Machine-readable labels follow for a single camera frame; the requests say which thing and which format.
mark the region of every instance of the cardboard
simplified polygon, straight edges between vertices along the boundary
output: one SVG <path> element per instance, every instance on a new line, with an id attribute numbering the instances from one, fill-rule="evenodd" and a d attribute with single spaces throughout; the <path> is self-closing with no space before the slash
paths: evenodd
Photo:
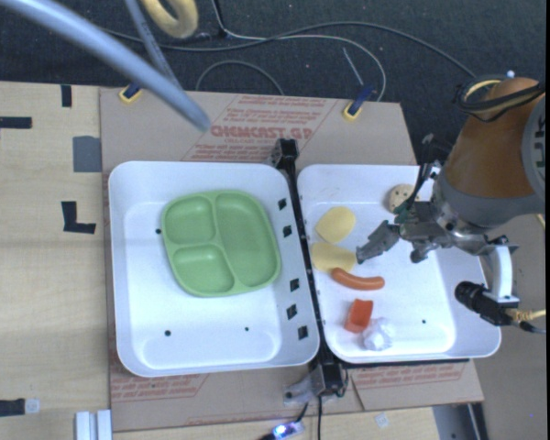
<path id="1" fill-rule="evenodd" d="M 107 178 L 130 160 L 264 162 L 277 138 L 295 138 L 298 171 L 316 163 L 415 164 L 398 104 L 365 103 L 355 121 L 342 110 L 348 100 L 190 93 L 212 119 L 202 133 L 150 93 L 123 104 L 118 89 L 100 90 L 104 236 L 108 292 L 110 391 L 115 432 L 194 424 L 292 418 L 286 386 L 300 381 L 307 366 L 142 379 L 116 354 L 110 270 Z M 472 361 L 350 370 L 342 398 L 324 413 L 353 413 L 483 400 Z M 316 414 L 311 405 L 307 415 Z"/>

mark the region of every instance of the black fabric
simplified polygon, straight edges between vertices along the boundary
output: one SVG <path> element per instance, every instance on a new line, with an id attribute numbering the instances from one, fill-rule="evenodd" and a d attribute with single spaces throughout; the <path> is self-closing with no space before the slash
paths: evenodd
<path id="1" fill-rule="evenodd" d="M 57 0 L 94 23 L 136 35 L 122 0 Z M 228 47 L 241 43 L 220 38 L 211 0 L 196 0 L 199 35 L 214 37 L 186 47 Z M 330 21 L 356 20 L 394 28 L 426 41 L 476 75 L 514 71 L 545 81 L 546 0 L 219 0 L 225 26 L 240 35 L 272 36 Z M 151 23 L 160 43 L 173 44 Z M 387 30 L 328 27 L 317 31 L 353 39 L 378 57 L 387 73 L 382 101 L 400 103 L 418 160 L 422 139 L 430 132 L 452 144 L 464 123 L 452 99 L 470 76 L 435 51 Z M 146 57 L 142 47 L 128 47 Z M 285 94 L 351 98 L 358 79 L 380 90 L 380 71 L 362 51 L 338 40 L 298 38 L 228 52 L 190 53 L 166 50 L 183 87 L 193 90 L 206 68 L 237 60 L 268 72 Z M 0 8 L 0 80 L 125 86 L 125 77 L 80 49 Z M 273 84 L 257 71 L 224 65 L 209 73 L 201 90 L 275 94 Z M 436 151 L 441 158 L 446 153 Z"/>

